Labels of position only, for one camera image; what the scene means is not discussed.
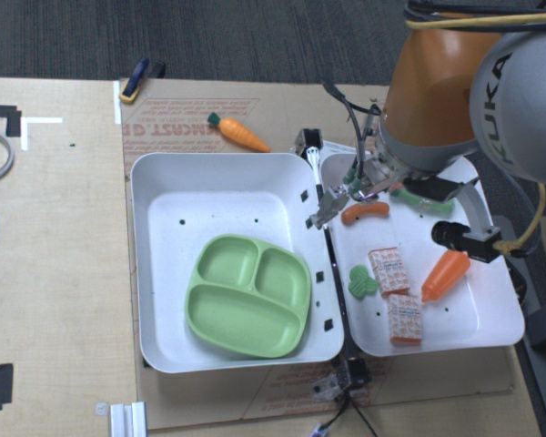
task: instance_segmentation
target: white bracket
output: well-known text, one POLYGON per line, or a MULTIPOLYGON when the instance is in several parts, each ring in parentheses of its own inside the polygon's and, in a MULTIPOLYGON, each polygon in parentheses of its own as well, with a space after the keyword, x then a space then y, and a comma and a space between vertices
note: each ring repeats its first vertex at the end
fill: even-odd
POLYGON ((112 404, 109 407, 109 437, 147 437, 146 404, 112 404))

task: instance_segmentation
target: green divided plate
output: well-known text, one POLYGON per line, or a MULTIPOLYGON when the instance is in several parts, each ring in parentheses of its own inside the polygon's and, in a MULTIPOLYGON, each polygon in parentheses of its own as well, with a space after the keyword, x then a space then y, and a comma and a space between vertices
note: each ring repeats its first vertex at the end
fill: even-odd
POLYGON ((186 294, 187 324, 227 350, 278 358, 299 343, 311 278, 295 254, 260 239, 226 234, 208 242, 186 294))

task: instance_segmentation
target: orange sausage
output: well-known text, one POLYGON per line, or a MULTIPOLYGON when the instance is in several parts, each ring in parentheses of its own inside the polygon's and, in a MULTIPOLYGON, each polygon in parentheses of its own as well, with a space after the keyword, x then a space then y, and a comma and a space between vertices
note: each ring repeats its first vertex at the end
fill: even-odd
POLYGON ((208 122, 213 125, 218 125, 220 133, 231 141, 240 144, 241 146, 257 150, 259 152, 270 152, 269 147, 260 137, 243 125, 240 121, 232 117, 220 118, 216 113, 211 113, 208 117, 208 122))
POLYGON ((389 212, 390 206, 386 202, 377 201, 372 204, 354 204, 342 212, 342 223, 349 225, 362 215, 388 215, 389 212))

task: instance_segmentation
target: black tape mark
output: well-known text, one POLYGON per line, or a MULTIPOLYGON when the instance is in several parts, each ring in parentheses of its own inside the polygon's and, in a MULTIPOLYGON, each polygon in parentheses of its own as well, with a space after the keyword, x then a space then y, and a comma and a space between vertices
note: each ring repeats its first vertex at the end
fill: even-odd
POLYGON ((6 118, 6 135, 20 137, 20 118, 22 112, 16 106, 0 106, 0 118, 6 118))
POLYGON ((13 364, 0 364, 0 411, 5 403, 12 403, 12 386, 15 367, 13 364))

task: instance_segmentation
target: gray carpet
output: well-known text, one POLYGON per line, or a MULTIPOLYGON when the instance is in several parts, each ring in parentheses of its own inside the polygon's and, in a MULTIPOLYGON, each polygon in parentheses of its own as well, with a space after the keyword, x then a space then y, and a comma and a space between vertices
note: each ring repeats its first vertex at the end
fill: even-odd
MULTIPOLYGON (((167 77, 234 81, 388 85, 409 29, 408 0, 0 0, 0 76, 118 79, 141 56, 167 63, 167 77)), ((433 0, 536 6, 541 0, 433 0)), ((482 154, 491 214, 521 234, 531 217, 482 154)), ((537 200, 536 188, 519 180, 537 200)), ((546 256, 526 259, 541 305, 546 256)), ((517 349, 539 425, 546 410, 525 349, 517 349)))

